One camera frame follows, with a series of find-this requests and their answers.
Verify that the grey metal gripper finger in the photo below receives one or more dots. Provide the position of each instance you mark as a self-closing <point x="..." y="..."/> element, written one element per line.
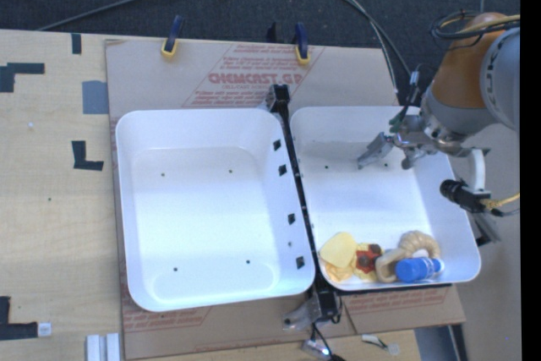
<point x="413" y="157"/>
<point x="376" y="149"/>

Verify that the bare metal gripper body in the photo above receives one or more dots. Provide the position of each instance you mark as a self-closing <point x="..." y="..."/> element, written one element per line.
<point x="439" y="138"/>

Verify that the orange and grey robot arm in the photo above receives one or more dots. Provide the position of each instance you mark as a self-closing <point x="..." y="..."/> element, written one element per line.
<point x="465" y="76"/>

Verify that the white plastic tray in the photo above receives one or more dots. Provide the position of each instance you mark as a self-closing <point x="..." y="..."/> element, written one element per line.
<point x="363" y="198"/>
<point x="203" y="215"/>

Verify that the beige toy croissant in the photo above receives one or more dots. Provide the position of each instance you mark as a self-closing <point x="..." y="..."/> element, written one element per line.
<point x="418" y="241"/>

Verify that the thin black rod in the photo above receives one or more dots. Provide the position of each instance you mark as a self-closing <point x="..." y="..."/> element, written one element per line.
<point x="301" y="190"/>

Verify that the yellow toy cheese slice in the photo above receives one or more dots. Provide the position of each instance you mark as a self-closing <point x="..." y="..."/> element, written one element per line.
<point x="337" y="248"/>

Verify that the toy pizza slice red toppings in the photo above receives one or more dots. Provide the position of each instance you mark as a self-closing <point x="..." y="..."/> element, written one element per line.
<point x="367" y="260"/>

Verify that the blue bottle white label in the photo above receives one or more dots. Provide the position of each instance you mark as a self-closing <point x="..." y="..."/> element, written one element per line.
<point x="416" y="269"/>

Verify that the orange yellow toy food piece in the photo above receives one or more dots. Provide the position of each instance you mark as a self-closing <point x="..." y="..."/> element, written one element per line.
<point x="338" y="272"/>

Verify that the brown cardboard board red print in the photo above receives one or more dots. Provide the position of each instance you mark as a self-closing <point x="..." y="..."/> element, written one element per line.
<point x="177" y="72"/>

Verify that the black cylinder on white bracket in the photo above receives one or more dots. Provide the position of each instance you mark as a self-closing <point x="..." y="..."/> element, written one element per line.
<point x="462" y="194"/>

